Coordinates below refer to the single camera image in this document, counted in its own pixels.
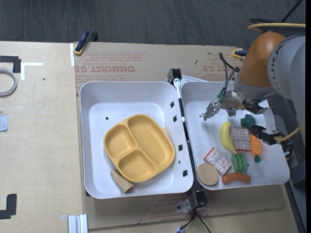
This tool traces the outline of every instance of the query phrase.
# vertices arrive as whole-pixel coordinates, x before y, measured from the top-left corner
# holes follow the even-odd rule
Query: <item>metal ring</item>
[[[11,71],[8,71],[6,69],[1,69],[0,68],[0,73],[5,73],[5,74],[11,76],[13,81],[14,81],[14,84],[13,84],[13,86],[12,86],[12,88],[10,90],[8,90],[6,92],[0,92],[0,97],[7,97],[7,96],[11,95],[15,91],[15,89],[17,87],[17,79],[16,79],[14,73],[12,73]]]

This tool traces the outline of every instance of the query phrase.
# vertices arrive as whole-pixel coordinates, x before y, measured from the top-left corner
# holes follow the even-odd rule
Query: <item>yellow banana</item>
[[[222,145],[232,151],[234,154],[236,154],[236,150],[234,149],[233,147],[233,143],[231,141],[231,138],[230,138],[230,122],[227,121],[227,122],[224,122],[222,124],[222,126],[220,127],[220,140],[222,142]]]

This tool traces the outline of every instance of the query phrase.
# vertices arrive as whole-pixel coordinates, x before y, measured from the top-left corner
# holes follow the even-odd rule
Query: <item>hot dog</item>
[[[228,173],[222,176],[222,182],[228,184],[232,181],[243,181],[245,183],[251,182],[251,177],[244,173]]]

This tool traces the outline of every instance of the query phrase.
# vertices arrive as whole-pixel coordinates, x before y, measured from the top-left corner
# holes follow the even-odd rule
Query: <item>white tray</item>
[[[238,110],[235,116],[228,116],[226,110],[221,109],[216,115],[204,121],[201,114],[206,111],[212,100],[217,100],[216,96],[223,86],[223,82],[188,82],[181,88],[187,129],[196,167],[204,163],[203,158],[212,147],[215,147],[231,161],[232,152],[222,146],[219,137],[220,127],[225,121],[230,121],[232,129],[241,127],[241,118],[244,118],[246,114],[251,114],[255,118],[257,125],[265,127],[263,115],[255,115],[246,110]],[[230,83],[228,90],[232,89],[233,84]],[[263,108],[269,107],[267,101],[262,102],[260,105]],[[290,171],[281,145],[274,144],[270,146],[261,142],[261,146],[262,154],[259,163],[254,162],[252,153],[242,152],[249,165],[247,174],[251,177],[251,183],[233,182],[223,184],[219,175],[219,181],[215,186],[203,184],[202,186],[209,190],[220,190],[286,183],[289,180]],[[230,172],[234,172],[233,167],[228,171],[228,173]]]
[[[84,176],[87,192],[97,199],[169,193],[191,189],[193,173],[176,89],[167,82],[89,82],[80,90]],[[104,150],[105,133],[136,115],[151,116],[164,128],[175,159],[164,171],[123,194],[110,176],[115,169]]]

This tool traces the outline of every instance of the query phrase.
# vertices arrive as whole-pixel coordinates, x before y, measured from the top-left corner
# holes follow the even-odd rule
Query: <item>gray corrugated floor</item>
[[[99,41],[149,44],[237,46],[248,49],[258,32],[249,19],[282,20],[298,0],[0,0],[0,40],[73,42],[85,29]],[[306,23],[306,0],[286,20]],[[291,101],[269,99],[276,113],[294,129]],[[301,138],[295,161],[305,160]],[[294,193],[286,184],[298,228],[305,231]]]

